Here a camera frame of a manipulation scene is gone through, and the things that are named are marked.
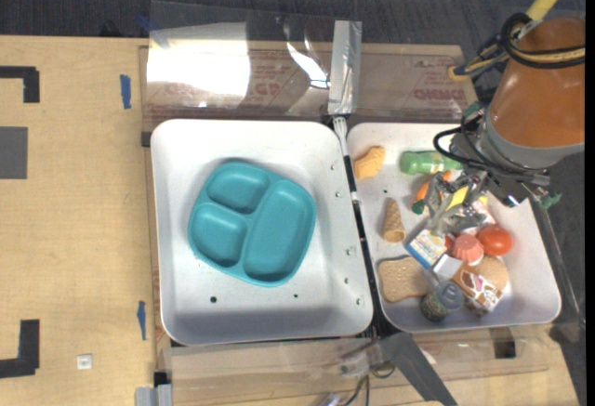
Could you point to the brown toy bread slice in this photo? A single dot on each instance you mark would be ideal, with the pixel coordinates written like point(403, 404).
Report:
point(402, 278)

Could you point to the tan round toy bun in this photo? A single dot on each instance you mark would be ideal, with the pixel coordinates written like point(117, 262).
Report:
point(495, 271)

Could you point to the yellow packet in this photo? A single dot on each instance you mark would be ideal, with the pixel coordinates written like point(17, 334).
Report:
point(458, 197)

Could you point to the green can with grey lid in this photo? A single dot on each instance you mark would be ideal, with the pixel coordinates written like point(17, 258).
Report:
point(439, 304)

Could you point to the brown cardboard board, red print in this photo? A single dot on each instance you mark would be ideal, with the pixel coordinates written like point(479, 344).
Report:
point(418, 86)

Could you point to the orange toy carrot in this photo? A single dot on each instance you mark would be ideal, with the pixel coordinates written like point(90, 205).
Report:
point(422, 192)

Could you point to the orange yellow toy biscuit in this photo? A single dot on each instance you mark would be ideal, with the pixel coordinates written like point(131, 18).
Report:
point(369, 162)

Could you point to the red toy tomato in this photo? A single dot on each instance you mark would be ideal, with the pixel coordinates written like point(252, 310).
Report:
point(495, 240)

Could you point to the green plastic bottle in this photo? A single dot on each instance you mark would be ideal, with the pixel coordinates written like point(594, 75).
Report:
point(418, 162)

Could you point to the blue white yellow carton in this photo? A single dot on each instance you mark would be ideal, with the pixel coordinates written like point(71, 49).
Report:
point(425, 248)

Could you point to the pink toy cupcake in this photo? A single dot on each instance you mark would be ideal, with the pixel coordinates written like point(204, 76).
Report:
point(467, 250)

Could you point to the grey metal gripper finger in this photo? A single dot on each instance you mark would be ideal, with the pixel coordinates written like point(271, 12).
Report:
point(437, 204)
point(462, 219)

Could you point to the small white square block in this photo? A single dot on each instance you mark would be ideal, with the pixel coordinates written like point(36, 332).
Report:
point(84, 362)

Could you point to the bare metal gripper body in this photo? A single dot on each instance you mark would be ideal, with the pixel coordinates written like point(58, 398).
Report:
point(504, 183)

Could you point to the blue divided plate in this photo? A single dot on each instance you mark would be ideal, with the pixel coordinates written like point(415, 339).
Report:
point(274, 232)

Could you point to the white plastic tray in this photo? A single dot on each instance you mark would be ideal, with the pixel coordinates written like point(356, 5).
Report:
point(186, 302)
point(530, 292)

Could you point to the tan toy waffle cone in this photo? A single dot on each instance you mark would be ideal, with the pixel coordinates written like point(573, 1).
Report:
point(393, 223)

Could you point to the brown and white carton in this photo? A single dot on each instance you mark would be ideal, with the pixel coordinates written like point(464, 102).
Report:
point(479, 290)

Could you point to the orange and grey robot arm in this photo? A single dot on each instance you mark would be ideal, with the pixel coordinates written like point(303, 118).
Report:
point(539, 88)

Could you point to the white cube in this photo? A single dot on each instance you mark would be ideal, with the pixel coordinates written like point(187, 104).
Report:
point(447, 265)

